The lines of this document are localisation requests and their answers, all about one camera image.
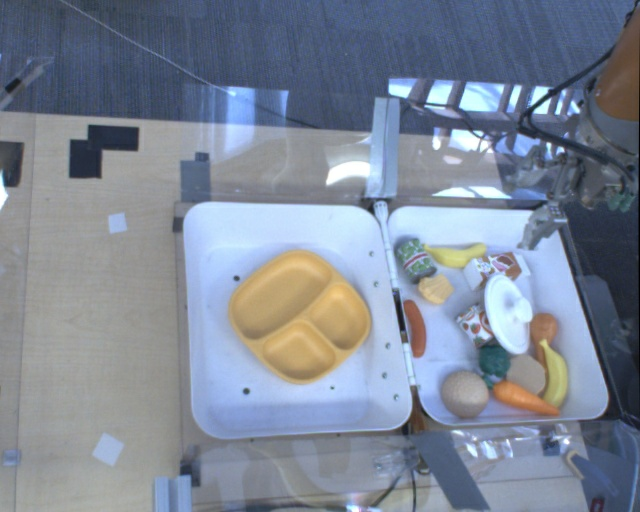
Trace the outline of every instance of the yellow plate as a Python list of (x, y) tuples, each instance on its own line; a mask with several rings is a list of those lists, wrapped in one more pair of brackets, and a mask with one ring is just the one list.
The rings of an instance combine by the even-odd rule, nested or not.
[(296, 384), (318, 380), (364, 342), (364, 300), (317, 254), (296, 250), (259, 268), (231, 296), (229, 320), (271, 371)]

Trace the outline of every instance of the cable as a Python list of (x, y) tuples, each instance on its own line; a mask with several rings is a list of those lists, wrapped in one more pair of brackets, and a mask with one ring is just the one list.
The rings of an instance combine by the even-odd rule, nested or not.
[[(628, 13), (628, 18), (627, 18), (627, 22), (628, 19), (630, 18), (630, 15), (633, 14), (633, 12), (635, 11), (635, 7), (638, 5), (638, 2), (636, 1), (636, 4), (633, 8), (633, 10)], [(533, 121), (533, 112), (538, 109), (543, 103), (545, 103), (547, 100), (549, 100), (550, 98), (552, 98), (553, 96), (556, 96), (557, 94), (559, 94), (561, 91), (563, 91), (564, 89), (566, 89), (567, 87), (569, 87), (570, 85), (573, 85), (574, 83), (576, 83), (578, 80), (584, 78), (585, 76), (587, 76), (589, 73), (591, 73), (594, 69), (596, 69), (598, 66), (600, 66), (603, 62), (605, 62), (613, 53), (613, 49), (615, 48), (615, 45), (612, 46), (608, 51), (606, 51), (598, 60), (596, 60), (594, 63), (592, 63), (591, 65), (587, 66), (585, 69), (579, 71), (578, 73), (576, 73), (574, 76), (572, 76), (571, 78), (565, 80), (564, 82), (562, 82), (560, 85), (549, 89), (549, 91), (547, 91), (547, 93), (542, 96), (538, 101), (536, 101), (533, 105), (530, 105), (527, 109), (525, 109), (522, 114), (520, 114), (520, 117), (518, 119), (518, 125), (517, 125), (517, 130), (519, 133), (522, 133), (523, 135), (526, 135), (528, 137), (534, 138), (534, 139), (541, 139), (544, 140), (545, 142), (549, 142), (551, 144), (555, 144), (557, 146), (561, 146), (565, 149), (571, 149), (573, 151), (575, 151), (576, 153), (579, 153), (583, 156), (586, 156), (588, 158), (591, 158), (592, 160), (595, 160), (596, 162), (602, 164), (602, 165), (609, 165), (612, 166), (616, 172), (620, 175), (620, 177), (622, 178), (622, 192), (626, 193), (626, 192), (631, 192), (632, 194), (636, 194), (637, 193), (637, 188), (638, 188), (638, 184), (637, 184), (637, 177), (634, 176), (625, 166), (624, 164), (620, 163), (618, 160), (616, 160), (615, 158), (611, 157), (610, 155), (602, 152), (602, 151), (598, 151), (595, 150), (593, 148), (590, 148), (589, 146), (586, 146), (584, 144), (580, 144), (579, 142), (570, 140), (570, 139), (566, 139), (564, 137), (555, 135), (553, 133), (550, 133), (546, 130), (543, 130), (542, 128), (540, 128), (538, 125), (536, 125), (536, 123), (534, 123)]]
[(391, 494), (395, 490), (396, 485), (398, 485), (398, 482), (400, 481), (400, 478), (402, 478), (402, 474), (398, 475), (393, 480), (389, 488), (386, 491), (384, 491), (380, 496), (378, 496), (376, 500), (373, 503), (371, 503), (371, 506), (369, 508), (376, 508), (378, 505), (380, 505), (380, 503), (382, 503), (386, 499), (386, 497), (389, 496), (389, 494)]
[[(496, 147), (496, 145), (498, 144), (498, 142), (500, 142), (502, 139), (504, 139), (507, 135), (509, 135), (510, 133), (514, 133), (516, 130), (514, 129), (513, 131), (509, 131), (509, 132), (505, 132), (505, 133), (487, 133), (487, 132), (483, 132), (482, 134), (476, 133), (477, 128), (474, 128), (472, 122), (471, 122), (471, 118), (469, 116), (469, 113), (464, 110), (463, 108), (460, 108), (456, 105), (450, 105), (448, 103), (433, 103), (430, 101), (425, 101), (424, 103), (421, 104), (417, 104), (414, 103), (412, 101), (409, 101), (407, 98), (402, 98), (400, 96), (395, 96), (398, 99), (404, 101), (406, 103), (405, 107), (402, 109), (402, 112), (400, 113), (400, 118), (402, 119), (402, 117), (404, 116), (404, 114), (406, 114), (410, 109), (413, 109), (414, 112), (416, 112), (418, 115), (425, 115), (426, 111), (422, 108), (422, 107), (437, 107), (437, 108), (449, 108), (451, 110), (453, 110), (456, 114), (458, 114), (460, 116), (460, 120), (464, 123), (464, 125), (467, 128), (467, 131), (469, 133), (471, 133), (474, 137), (476, 137), (479, 142), (478, 142), (478, 151), (480, 150), (480, 146), (482, 144), (482, 142), (486, 141), (486, 140), (490, 140), (490, 144), (489, 146), (487, 146), (487, 148), (485, 148), (483, 150), (483, 152), (487, 152), (489, 149), (493, 149)], [(438, 117), (444, 117), (439, 115), (437, 112), (433, 112), (434, 115), (437, 115)]]
[(411, 489), (413, 490), (413, 507), (411, 508), (411, 510), (413, 512), (416, 512), (416, 505), (418, 503), (418, 490), (416, 488), (416, 475), (413, 473), (413, 469), (410, 469), (409, 472), (411, 473)]
[[(82, 9), (80, 9), (80, 7), (77, 7), (75, 5), (73, 5), (72, 3), (67, 2), (66, 0), (57, 0), (59, 3), (61, 3), (62, 5), (65, 5), (66, 7), (68, 7), (69, 9), (72, 9), (73, 11), (77, 12), (78, 14), (80, 14), (81, 16), (87, 18), (88, 20), (92, 21), (93, 23), (101, 26), (102, 28), (104, 28), (105, 30), (108, 30), (109, 32), (111, 32), (112, 34), (114, 34), (115, 36), (123, 39), (124, 41), (126, 41), (129, 44), (132, 44), (133, 46), (135, 46), (136, 48), (142, 50), (143, 52), (146, 52), (150, 55), (153, 55), (154, 57), (156, 57), (157, 59), (160, 59), (161, 61), (165, 62), (166, 64), (169, 64), (170, 66), (174, 67), (175, 69), (177, 69), (178, 71), (180, 71), (181, 73), (184, 73), (185, 75), (187, 75), (189, 78), (192, 78), (193, 80), (200, 82), (201, 84), (204, 84), (208, 87), (213, 87), (214, 89), (223, 92), (231, 97), (236, 97), (237, 93), (235, 91), (229, 90), (225, 87), (220, 87), (219, 85), (215, 85), (212, 84), (211, 82), (209, 82), (208, 80), (202, 78), (201, 76), (196, 75), (195, 73), (189, 71), (187, 68), (181, 66), (180, 64), (177, 64), (176, 62), (172, 61), (171, 59), (165, 57), (164, 55), (162, 55), (161, 53), (158, 53), (154, 50), (152, 50), (151, 48), (144, 46), (143, 44), (138, 43), (137, 41), (131, 39), (130, 37), (124, 35), (122, 32), (117, 31), (116, 29), (110, 27), (109, 25), (107, 25), (106, 23), (104, 23), (103, 21), (100, 21), (98, 18), (91, 16), (91, 14), (89, 14), (86, 11), (83, 11)], [(319, 127), (310, 123), (307, 123), (305, 121), (302, 121), (300, 119), (296, 119), (293, 117), (288, 117), (286, 115), (280, 114), (279, 112), (276, 112), (274, 110), (271, 110), (267, 107), (264, 107), (256, 102), (248, 102), (251, 103), (254, 107), (256, 107), (256, 109), (261, 110), (263, 112), (275, 115), (277, 117), (280, 117), (282, 119), (284, 119), (285, 121), (289, 121), (291, 123), (295, 123), (298, 124), (300, 126), (304, 126), (306, 128), (316, 128), (318, 129)]]

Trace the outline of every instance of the toy carrot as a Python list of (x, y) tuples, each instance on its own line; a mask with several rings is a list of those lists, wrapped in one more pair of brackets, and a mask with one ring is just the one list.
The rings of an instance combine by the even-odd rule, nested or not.
[(548, 416), (558, 416), (560, 414), (557, 407), (548, 404), (539, 396), (530, 393), (522, 386), (518, 386), (508, 380), (494, 384), (493, 395), (502, 403), (519, 409), (527, 409), (528, 411), (546, 414)]

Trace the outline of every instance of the green can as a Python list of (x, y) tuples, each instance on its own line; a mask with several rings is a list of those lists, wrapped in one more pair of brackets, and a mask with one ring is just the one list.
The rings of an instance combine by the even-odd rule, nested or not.
[(420, 243), (414, 238), (403, 243), (396, 249), (396, 256), (405, 270), (409, 279), (417, 283), (423, 277), (429, 277), (436, 273), (436, 266)]

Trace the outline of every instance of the food box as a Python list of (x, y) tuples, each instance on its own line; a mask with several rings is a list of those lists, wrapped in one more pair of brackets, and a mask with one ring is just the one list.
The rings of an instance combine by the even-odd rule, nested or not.
[[(184, 221), (191, 405), (207, 434), (224, 439), (331, 432), (386, 431), (401, 426), (412, 407), (409, 375), (415, 371), (420, 401), (434, 420), (450, 426), (521, 424), (592, 419), (608, 394), (559, 234), (534, 251), (519, 251), (530, 212), (403, 207), (389, 217), (391, 245), (419, 238), (430, 246), (484, 242), (491, 253), (521, 254), (530, 276), (515, 283), (534, 312), (558, 318), (553, 346), (566, 359), (569, 394), (560, 417), (544, 417), (490, 401), (483, 413), (461, 420), (439, 396), (445, 377), (477, 367), (477, 351), (455, 317), (481, 299), (462, 269), (439, 266), (455, 291), (442, 305), (423, 299), (399, 274), (402, 299), (419, 305), (427, 327), (423, 357), (405, 361), (380, 225), (353, 206), (201, 203)], [(303, 250), (327, 261), (362, 297), (371, 326), (366, 339), (341, 364), (317, 380), (285, 380), (264, 364), (232, 326), (229, 303), (256, 271), (287, 251)], [(250, 316), (250, 311), (243, 314)]]

